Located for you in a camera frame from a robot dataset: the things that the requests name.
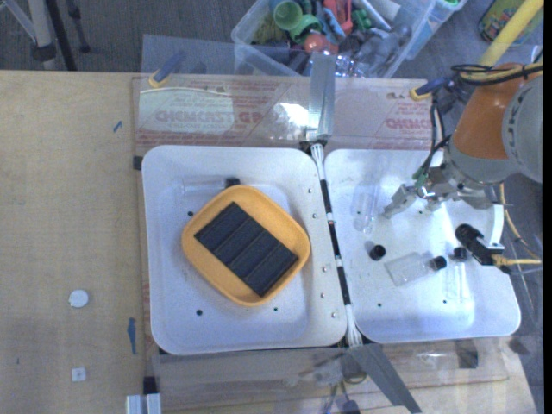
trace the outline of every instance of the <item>tripod leg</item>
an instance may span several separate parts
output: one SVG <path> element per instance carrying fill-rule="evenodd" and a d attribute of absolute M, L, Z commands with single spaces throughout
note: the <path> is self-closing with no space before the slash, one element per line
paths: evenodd
<path fill-rule="evenodd" d="M 52 71 L 55 69 L 56 50 L 52 43 L 44 0 L 28 0 L 28 7 L 34 24 L 36 40 L 34 57 L 42 62 L 46 70 Z"/>
<path fill-rule="evenodd" d="M 72 18 L 75 24 L 75 29 L 77 30 L 78 41 L 80 43 L 80 47 L 78 49 L 82 53 L 89 53 L 91 49 L 88 45 L 88 42 L 86 41 L 85 32 L 83 31 L 83 27 L 80 22 L 80 9 L 78 8 L 74 0 L 66 0 L 66 4 L 68 8 L 68 14 Z"/>
<path fill-rule="evenodd" d="M 69 40 L 67 39 L 67 32 L 61 19 L 60 9 L 56 0 L 45 0 L 48 12 L 52 18 L 53 29 L 58 37 L 58 44 L 60 45 L 61 54 L 63 60 L 66 63 L 67 71 L 76 71 L 77 65 L 72 56 L 71 47 L 69 46 Z"/>
<path fill-rule="evenodd" d="M 392 363 L 387 359 L 381 345 L 369 343 L 360 348 L 351 348 L 349 353 L 393 405 L 402 405 L 411 413 L 422 412 Z"/>

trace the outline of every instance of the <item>orange plastic piece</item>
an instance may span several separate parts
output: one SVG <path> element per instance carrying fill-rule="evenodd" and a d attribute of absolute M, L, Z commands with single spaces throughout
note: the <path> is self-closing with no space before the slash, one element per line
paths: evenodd
<path fill-rule="evenodd" d="M 496 68 L 513 67 L 521 68 L 521 65 L 506 63 Z M 504 113 L 518 89 L 535 76 L 530 75 L 528 79 L 515 78 L 475 89 L 452 137 L 456 148 L 474 158 L 508 160 L 502 142 Z"/>
<path fill-rule="evenodd" d="M 329 41 L 325 35 L 315 33 L 307 35 L 303 48 L 308 53 L 328 51 L 337 54 L 339 52 L 339 47 Z"/>
<path fill-rule="evenodd" d="M 324 8 L 328 8 L 330 11 L 332 11 L 334 16 L 336 16 L 336 20 L 339 23 L 341 29 L 343 29 L 345 35 L 349 35 L 351 32 L 353 32 L 353 20 L 351 20 L 352 5 L 353 0 L 347 0 L 343 9 L 340 10 L 339 6 L 337 5 L 337 0 L 323 1 Z"/>
<path fill-rule="evenodd" d="M 194 237 L 232 202 L 237 203 L 298 257 L 291 268 L 262 297 Z M 212 198 L 186 224 L 182 232 L 182 249 L 190 263 L 220 293 L 237 304 L 255 306 L 272 299 L 299 273 L 311 254 L 311 243 L 303 228 L 271 198 L 249 185 L 234 185 Z"/>

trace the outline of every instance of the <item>wooden table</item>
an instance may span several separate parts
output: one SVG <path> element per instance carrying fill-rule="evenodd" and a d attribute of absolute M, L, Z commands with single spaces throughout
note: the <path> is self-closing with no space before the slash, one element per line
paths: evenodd
<path fill-rule="evenodd" d="M 133 77 L 0 71 L 1 412 L 124 412 L 126 396 L 141 393 Z M 77 289 L 90 298 L 83 308 L 68 303 Z M 481 412 L 483 400 L 486 412 L 535 412 L 506 341 L 507 379 L 419 388 L 414 397 L 427 412 L 451 404 Z M 81 367 L 85 380 L 73 382 Z M 377 412 L 406 410 L 387 402 Z"/>

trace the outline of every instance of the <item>floor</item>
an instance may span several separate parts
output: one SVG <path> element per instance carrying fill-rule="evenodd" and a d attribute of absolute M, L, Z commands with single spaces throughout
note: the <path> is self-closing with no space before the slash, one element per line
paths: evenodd
<path fill-rule="evenodd" d="M 28 1 L 15 0 L 24 11 Z M 79 40 L 73 20 L 66 13 L 66 0 L 57 0 L 75 66 L 85 72 L 140 72 L 144 35 L 166 35 L 187 39 L 231 42 L 232 28 L 256 0 L 75 0 L 82 15 L 89 53 L 78 50 Z M 486 50 L 477 22 L 492 0 L 469 0 L 431 37 L 414 60 L 404 61 L 393 75 L 396 78 L 433 79 L 449 75 L 449 67 L 474 63 Z M 535 48 L 543 45 L 543 25 L 524 45 L 511 48 L 504 59 L 529 63 Z M 67 68 L 61 53 L 55 67 Z M 31 42 L 22 26 L 0 6 L 0 69 L 41 70 L 31 54 Z M 461 104 L 447 114 L 453 128 Z M 505 183 L 512 220 L 531 249 L 542 256 L 543 187 L 515 175 Z M 508 254 L 521 252 L 518 238 L 507 229 Z M 514 335 L 511 348 L 518 352 L 539 413 L 544 412 L 543 390 L 543 276 L 542 272 L 512 275 L 523 322 Z"/>

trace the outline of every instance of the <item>black cap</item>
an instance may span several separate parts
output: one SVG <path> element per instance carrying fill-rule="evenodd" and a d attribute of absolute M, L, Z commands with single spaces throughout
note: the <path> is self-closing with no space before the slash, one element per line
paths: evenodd
<path fill-rule="evenodd" d="M 465 247 L 456 247 L 453 250 L 453 258 L 456 260 L 466 260 L 467 259 L 467 250 Z"/>
<path fill-rule="evenodd" d="M 443 256 L 437 256 L 431 260 L 430 266 L 435 271 L 441 270 L 442 268 L 447 266 L 447 260 Z"/>
<path fill-rule="evenodd" d="M 375 245 L 373 246 L 372 250 L 370 250 L 370 253 L 368 255 L 373 260 L 380 260 L 386 255 L 386 248 L 382 245 Z"/>
<path fill-rule="evenodd" d="M 232 177 L 232 178 L 226 178 L 224 180 L 224 188 L 225 189 L 228 189 L 229 187 L 232 187 L 233 185 L 239 185 L 239 184 L 241 184 L 239 178 Z"/>

